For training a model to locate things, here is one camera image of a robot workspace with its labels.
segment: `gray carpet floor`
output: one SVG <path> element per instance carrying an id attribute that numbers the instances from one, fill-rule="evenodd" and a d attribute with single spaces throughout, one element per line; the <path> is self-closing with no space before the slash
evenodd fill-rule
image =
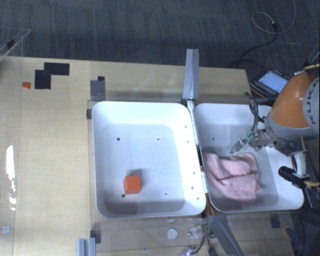
<path id="1" fill-rule="evenodd" d="M 295 0 L 296 19 L 275 42 L 246 59 L 293 73 L 319 44 L 319 0 Z M 187 48 L 200 66 L 225 67 L 272 34 L 252 22 L 269 14 L 277 31 L 290 27 L 292 0 L 0 0 L 0 28 L 32 29 L 28 57 L 184 65 Z M 273 31 L 271 20 L 255 21 Z M 257 68 L 241 63 L 249 76 Z"/>

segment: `pink towel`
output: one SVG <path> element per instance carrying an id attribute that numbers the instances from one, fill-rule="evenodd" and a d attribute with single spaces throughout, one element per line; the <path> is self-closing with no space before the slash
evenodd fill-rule
<path id="1" fill-rule="evenodd" d="M 203 154 L 208 181 L 226 198 L 253 204 L 262 191 L 257 179 L 258 168 L 252 154 L 240 153 L 230 159 L 219 159 L 216 154 Z"/>

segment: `black cable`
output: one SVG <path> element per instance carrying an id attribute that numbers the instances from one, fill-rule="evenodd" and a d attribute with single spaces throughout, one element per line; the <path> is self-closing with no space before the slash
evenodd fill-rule
<path id="1" fill-rule="evenodd" d="M 266 42 L 266 43 L 262 43 L 262 44 L 259 44 L 259 45 L 256 45 L 248 50 L 246 50 L 244 53 L 241 54 L 240 58 L 231 62 L 231 63 L 236 63 L 236 68 L 239 67 L 239 62 L 241 62 L 242 58 L 248 54 L 249 52 L 253 51 L 254 49 L 257 49 L 257 48 L 260 48 L 260 47 L 263 47 L 263 46 L 267 46 L 267 45 L 270 45 L 271 43 L 273 43 L 276 38 L 277 38 L 277 24 L 275 22 L 272 22 L 272 27 L 274 28 L 274 37 L 272 38 L 272 40 L 270 40 L 269 42 Z"/>
<path id="2" fill-rule="evenodd" d="M 207 242 L 208 242 L 209 248 L 211 249 L 212 246 L 211 246 L 211 243 L 210 243 L 210 241 L 209 241 L 209 235 L 206 236 L 206 240 L 207 240 Z"/>
<path id="3" fill-rule="evenodd" d="M 202 238 L 202 240 L 201 240 L 201 243 L 200 243 L 200 245 L 199 245 L 199 248 L 198 248 L 197 250 L 191 252 L 190 255 L 195 255 L 195 254 L 197 254 L 197 253 L 201 250 L 202 246 L 203 246 L 204 243 L 205 243 L 205 240 L 206 240 L 207 235 L 208 235 L 208 234 L 205 234 L 205 235 L 203 236 L 203 238 Z"/>
<path id="4" fill-rule="evenodd" d="M 228 65 L 226 65 L 225 67 L 226 68 L 231 68 L 233 65 L 235 64 L 239 64 L 240 62 L 250 62 L 250 63 L 253 63 L 254 65 L 256 65 L 260 70 L 263 70 L 264 69 L 264 66 L 259 64 L 258 62 L 256 61 L 253 61 L 251 59 L 248 59 L 248 58 L 242 58 L 242 59 L 237 59 L 235 61 L 232 61 L 230 62 Z"/>
<path id="5" fill-rule="evenodd" d="M 256 128 L 258 127 L 259 119 L 261 119 L 259 117 L 258 105 L 257 105 L 256 100 L 254 98 L 252 98 L 249 93 L 246 92 L 246 93 L 244 93 L 244 95 L 249 98 L 249 108 L 250 108 L 251 113 L 254 116 L 251 131 L 256 132 Z"/>
<path id="6" fill-rule="evenodd" d="M 272 26 L 273 26 L 273 28 L 274 28 L 274 32 L 277 33 L 277 24 L 276 24 L 276 23 L 272 23 Z M 259 47 L 263 47 L 263 46 L 267 46 L 267 45 L 271 44 L 272 42 L 274 42 L 274 41 L 276 40 L 277 35 L 278 35 L 278 34 L 274 34 L 274 37 L 273 37 L 272 40 L 269 41 L 269 42 L 266 42 L 266 43 L 263 43 L 263 44 L 259 44 L 259 45 L 257 45 L 257 46 L 254 46 L 254 47 L 246 50 L 244 53 L 242 53 L 242 55 L 240 56 L 239 59 L 241 60 L 247 53 L 251 52 L 251 51 L 254 50 L 254 49 L 257 49 L 257 48 L 259 48 Z"/>
<path id="7" fill-rule="evenodd" d="M 310 60 L 310 58 L 318 51 L 318 54 L 315 55 L 315 57 Z M 317 56 L 319 55 L 319 45 L 315 46 L 313 48 L 313 50 L 310 52 L 310 54 L 308 55 L 308 58 L 305 60 L 305 62 L 303 63 L 303 65 L 299 68 L 299 71 L 303 70 L 304 67 L 311 65 L 311 63 L 317 58 Z"/>

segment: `wooden table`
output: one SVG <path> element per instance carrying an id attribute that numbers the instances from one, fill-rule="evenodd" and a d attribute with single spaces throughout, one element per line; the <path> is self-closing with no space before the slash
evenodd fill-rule
<path id="1" fill-rule="evenodd" d="M 53 75 L 51 89 L 34 89 L 35 70 L 44 62 L 69 63 L 69 76 Z M 112 97 L 179 99 L 183 66 L 82 60 L 23 58 L 20 157 L 13 255 L 76 255 L 79 238 L 89 238 L 91 200 L 87 102 L 90 80 L 104 76 Z M 216 102 L 246 103 L 249 84 L 244 70 L 199 70 L 200 97 Z M 289 214 L 279 215 L 281 226 L 292 226 Z M 293 255 L 281 228 L 272 228 L 269 215 L 229 216 L 230 227 L 246 254 Z M 223 251 L 215 239 L 217 251 Z M 98 255 L 178 255 L 181 246 L 146 248 Z M 198 255 L 208 255 L 208 246 Z"/>

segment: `metal bracket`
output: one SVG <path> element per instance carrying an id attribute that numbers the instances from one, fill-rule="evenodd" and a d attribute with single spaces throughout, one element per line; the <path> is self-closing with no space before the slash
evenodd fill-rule
<path id="1" fill-rule="evenodd" d="M 194 134 L 194 141 L 196 146 L 198 147 L 200 145 L 199 143 L 199 136 L 197 132 L 197 126 L 196 126 L 196 121 L 195 121 L 195 116 L 194 116 L 194 110 L 195 110 L 195 103 L 193 100 L 188 100 L 186 102 L 186 107 L 190 112 L 190 117 L 191 117 L 191 122 L 192 122 L 192 129 L 193 129 L 193 134 Z"/>
<path id="2" fill-rule="evenodd" d="M 91 95 L 92 101 L 105 101 L 106 100 L 106 81 L 91 80 L 90 95 Z"/>
<path id="3" fill-rule="evenodd" d="M 208 190 L 207 177 L 204 171 L 201 172 L 201 178 L 202 178 L 204 193 L 208 193 L 209 190 Z"/>
<path id="4" fill-rule="evenodd" d="M 183 100 L 197 100 L 199 98 L 199 50 L 187 49 L 185 59 L 185 73 L 183 86 Z"/>
<path id="5" fill-rule="evenodd" d="M 78 239 L 76 242 L 77 256 L 96 256 L 96 239 Z"/>

